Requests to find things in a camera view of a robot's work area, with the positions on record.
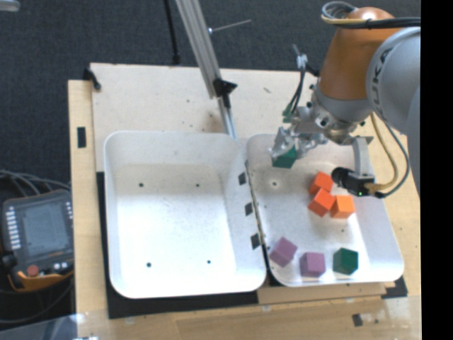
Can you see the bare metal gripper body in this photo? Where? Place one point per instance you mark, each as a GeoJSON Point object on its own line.
{"type": "Point", "coordinates": [331, 127]}

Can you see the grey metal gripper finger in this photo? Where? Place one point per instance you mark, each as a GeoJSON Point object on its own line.
{"type": "Point", "coordinates": [308, 145]}
{"type": "Point", "coordinates": [282, 142]}

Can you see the green cube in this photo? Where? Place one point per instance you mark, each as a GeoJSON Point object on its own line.
{"type": "Point", "coordinates": [285, 159]}
{"type": "Point", "coordinates": [345, 261]}

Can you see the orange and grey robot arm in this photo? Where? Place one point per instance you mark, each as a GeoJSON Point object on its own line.
{"type": "Point", "coordinates": [354, 62]}

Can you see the orange cube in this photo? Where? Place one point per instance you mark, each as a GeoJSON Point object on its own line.
{"type": "Point", "coordinates": [321, 203]}
{"type": "Point", "coordinates": [343, 207]}
{"type": "Point", "coordinates": [321, 182]}

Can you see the white plastic tray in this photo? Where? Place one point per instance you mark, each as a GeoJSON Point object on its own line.
{"type": "Point", "coordinates": [297, 221]}
{"type": "Point", "coordinates": [177, 218]}

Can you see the purple cube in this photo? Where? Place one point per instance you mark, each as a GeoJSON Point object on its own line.
{"type": "Point", "coordinates": [312, 264]}
{"type": "Point", "coordinates": [283, 251]}

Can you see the pale wood board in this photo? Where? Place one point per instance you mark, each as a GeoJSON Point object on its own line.
{"type": "Point", "coordinates": [148, 97]}

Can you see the black cylinder on white bracket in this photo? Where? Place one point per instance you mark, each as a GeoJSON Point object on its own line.
{"type": "Point", "coordinates": [350, 181]}

